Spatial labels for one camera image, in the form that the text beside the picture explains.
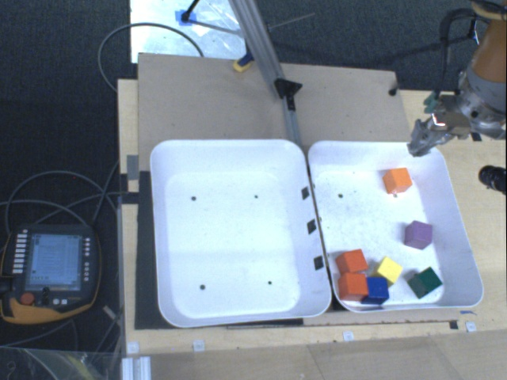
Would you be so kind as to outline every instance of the black knob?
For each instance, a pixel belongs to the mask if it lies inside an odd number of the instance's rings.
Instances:
[[[505,168],[484,166],[478,173],[478,179],[488,188],[505,194]]]

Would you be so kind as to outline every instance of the white bin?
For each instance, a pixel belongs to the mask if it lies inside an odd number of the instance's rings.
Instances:
[[[158,304],[177,327],[329,307],[303,152],[284,140],[174,140],[151,154]]]
[[[340,300],[334,262],[347,250],[363,249],[372,273],[388,256],[403,266],[390,298],[381,306],[340,302],[355,312],[474,306],[482,299],[482,281],[463,226],[442,154],[432,149],[412,157],[404,143],[317,142],[308,162],[324,245]],[[413,185],[388,195],[382,176],[405,167]],[[403,244],[405,227],[413,220],[433,226],[433,243],[424,250]],[[443,282],[419,299],[407,280],[432,267]]]

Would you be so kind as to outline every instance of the black clip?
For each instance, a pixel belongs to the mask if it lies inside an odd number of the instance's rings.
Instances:
[[[301,83],[291,82],[290,80],[278,78],[275,80],[276,91],[280,98],[285,98],[287,107],[290,111],[295,111],[294,96],[299,89],[303,87]]]

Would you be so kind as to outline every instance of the black cable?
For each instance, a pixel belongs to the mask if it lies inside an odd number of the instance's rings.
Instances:
[[[121,310],[115,317],[114,319],[112,320],[111,324],[109,325],[109,327],[107,328],[107,330],[105,331],[104,333],[104,336],[102,337],[102,340],[101,342],[99,343],[99,345],[97,346],[97,348],[95,349],[95,352],[94,354],[97,354],[101,348],[102,348],[102,345],[104,344],[104,342],[108,339],[108,336],[109,334],[111,333],[111,331],[114,329],[114,327],[117,325],[117,322],[118,320],[121,318],[123,314],[123,310]]]
[[[190,42],[194,46],[194,48],[199,52],[200,56],[204,56],[204,53],[201,51],[201,49],[200,49],[199,45],[197,45],[196,41],[194,41],[192,38],[190,38],[185,33],[181,32],[179,29],[176,29],[176,28],[170,27],[168,25],[164,25],[164,24],[157,24],[157,23],[154,23],[154,22],[139,22],[139,23],[135,23],[135,24],[122,25],[121,27],[118,27],[117,29],[112,30],[102,40],[101,45],[98,48],[98,53],[97,53],[98,70],[101,72],[101,76],[104,79],[104,81],[106,82],[106,84],[115,93],[117,93],[118,90],[108,80],[107,76],[105,75],[104,69],[102,68],[102,50],[104,49],[104,46],[109,41],[109,39],[111,39],[113,36],[115,36],[118,32],[124,31],[125,29],[131,29],[131,28],[134,28],[134,27],[145,27],[145,26],[146,27],[157,27],[157,28],[161,28],[161,29],[167,29],[168,31],[172,31],[172,32],[175,32],[176,34],[178,34],[180,36],[183,36],[183,38],[185,38],[188,42]]]
[[[448,65],[448,49],[449,49],[449,33],[451,25],[454,21],[464,19],[477,19],[477,15],[472,9],[454,9],[449,11],[440,22],[439,36],[440,36],[440,78],[435,88],[435,99],[440,96],[440,92],[444,88],[445,74]]]
[[[98,356],[99,356],[99,351],[101,350],[102,348],[102,345],[104,345],[104,342],[107,340],[109,334],[111,333],[111,331],[113,330],[113,328],[117,325],[117,322],[120,320],[121,316],[123,315],[124,313],[124,308],[121,307],[120,308],[120,312],[114,317],[114,319],[112,320],[111,322],[111,325],[107,328],[107,330],[105,331],[105,334],[104,336],[102,337],[102,340],[101,342],[99,343],[99,345],[96,347],[95,349],[95,352],[93,353],[93,357],[92,359],[90,360],[90,365],[93,365],[95,363],[95,361],[97,360]]]
[[[8,202],[0,203],[0,205],[8,205]],[[43,199],[14,199],[10,202],[10,204],[40,204],[44,206],[50,206],[60,209],[61,211],[65,211],[66,213],[72,215],[75,219],[77,219],[82,225],[88,225],[86,221],[81,218],[79,215],[77,215],[75,212],[73,212],[70,208],[67,208],[65,206],[62,206],[57,203],[53,203],[52,201],[46,201]]]
[[[28,179],[24,180],[23,182],[21,182],[14,190],[13,192],[11,193],[9,199],[7,200],[7,204],[6,204],[6,212],[5,212],[5,218],[4,218],[4,222],[5,222],[5,225],[6,225],[6,232],[7,232],[7,235],[10,234],[10,225],[9,225],[9,212],[10,212],[10,205],[11,203],[13,202],[13,199],[14,197],[16,196],[16,194],[24,187],[27,185],[27,183],[29,183],[30,181],[33,181],[37,178],[40,178],[40,177],[44,177],[44,176],[48,176],[48,175],[52,175],[52,174],[55,174],[55,175],[67,175],[67,176],[72,176],[72,177],[78,177],[79,179],[82,179],[84,180],[85,182],[93,185],[95,188],[97,188],[100,192],[103,192],[103,189],[102,187],[95,183],[93,180],[89,179],[88,177],[80,174],[80,173],[74,173],[74,172],[70,172],[68,170],[52,170],[52,171],[49,171],[49,172],[42,172],[42,173],[38,173],[38,174],[35,174],[31,177],[29,177]],[[109,197],[107,197],[107,200],[108,202],[114,207],[114,204],[113,202],[111,201],[111,199]]]
[[[44,338],[46,336],[51,335],[52,333],[55,333],[55,332],[59,331],[60,329],[66,327],[69,324],[72,324],[72,322],[73,322],[73,320],[65,321],[60,326],[57,326],[56,328],[53,328],[53,329],[51,329],[51,330],[49,330],[49,331],[47,331],[45,333],[42,333],[42,334],[37,335],[37,336],[32,336],[31,338],[27,338],[27,339],[23,339],[23,340],[17,340],[16,342],[10,342],[8,344],[1,344],[0,347],[16,346],[16,345],[26,344],[26,343],[32,342],[34,340],[39,340],[41,338]]]
[[[111,169],[111,172],[109,173],[107,180],[105,181],[105,186],[104,186],[104,189],[102,190],[101,199],[98,202],[97,210],[95,211],[95,214],[93,215],[93,218],[92,218],[92,226],[94,226],[95,223],[97,222],[97,217],[98,217],[99,212],[101,211],[102,204],[104,203],[104,199],[107,196],[107,191],[108,191],[109,185],[111,184],[112,177],[114,176],[114,173],[115,173],[116,169],[118,168],[119,164],[120,164],[120,161],[116,161],[116,163],[114,164],[114,166]]]
[[[106,195],[107,196],[121,196],[122,194],[125,194],[125,193],[124,192],[109,192]],[[79,199],[78,201],[74,201],[73,203],[70,203],[70,204],[66,205],[65,207],[71,208],[74,206],[78,206],[79,204],[83,204],[83,203],[86,203],[87,201],[98,199],[99,197],[102,197],[102,194],[94,194],[93,196],[85,197],[84,199]],[[109,205],[111,205],[111,208],[113,211],[116,211],[114,204],[109,204]],[[60,212],[62,212],[62,211],[61,210],[53,211],[51,214],[48,214],[48,215],[42,217],[41,219],[38,219],[35,222],[35,224],[41,224],[42,222],[46,221],[47,219],[50,219],[51,217],[59,214]]]

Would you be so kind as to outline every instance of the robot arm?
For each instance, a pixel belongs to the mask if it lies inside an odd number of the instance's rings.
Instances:
[[[414,126],[412,141],[408,144],[413,156],[423,156],[435,145],[456,136],[466,139],[470,133],[505,139],[506,6],[507,0],[502,6],[472,0],[473,11],[454,10],[442,21],[443,61],[448,49],[448,29],[453,20],[477,15],[490,23],[467,69],[459,77],[456,95],[440,94],[436,90],[425,101],[426,112],[431,116],[424,122],[417,120]]]

